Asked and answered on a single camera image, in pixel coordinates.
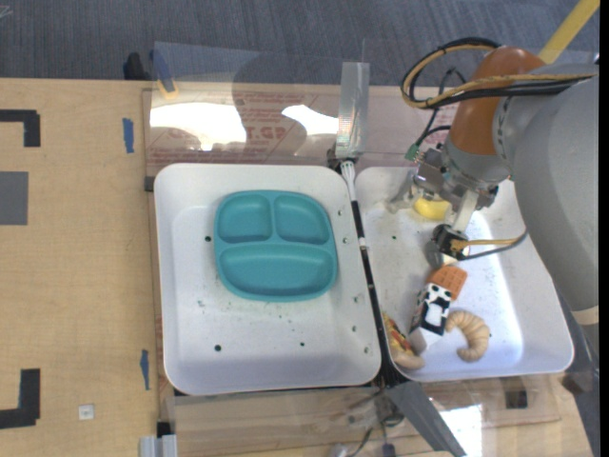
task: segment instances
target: light wood surface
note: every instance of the light wood surface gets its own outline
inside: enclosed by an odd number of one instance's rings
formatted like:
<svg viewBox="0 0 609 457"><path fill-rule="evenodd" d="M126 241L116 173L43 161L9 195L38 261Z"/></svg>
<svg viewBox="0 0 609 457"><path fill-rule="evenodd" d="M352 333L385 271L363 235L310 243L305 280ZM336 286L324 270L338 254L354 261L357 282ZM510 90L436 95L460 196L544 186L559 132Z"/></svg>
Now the light wood surface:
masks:
<svg viewBox="0 0 609 457"><path fill-rule="evenodd" d="M42 379L41 418L35 427L1 429L0 455L131 456L140 437L155 433L156 269L148 228L151 195L143 189L142 95L148 87L0 79L0 109L36 109L42 122L42 147L29 149L23 148L19 124L0 123L0 170L29 173L28 225L0 226L0 409L16 407L22 368L40 368ZM374 93L377 103L400 109L397 89ZM133 153L126 151L123 118L133 122ZM142 350L148 353L149 389L140 368ZM591 455L573 396L559 376L527 385L537 399L520 413L504 409L498 380L426 388L439 409L487 409L470 424L462 417L454 428L460 439L473 439L470 445L481 455ZM167 389L165 382L164 396ZM86 404L95 405L95 417L79 420L79 406ZM191 416L183 428L196 437L206 415ZM242 423L255 428L255 417L253 411L252 421ZM236 428L235 445L246 448L245 436ZM361 435L341 436L353 449ZM407 422L388 437L398 455L448 455L432 452ZM380 455L382 443L377 430L358 455ZM192 441L182 447L188 455L209 455ZM242 455L321 457L330 447Z"/></svg>

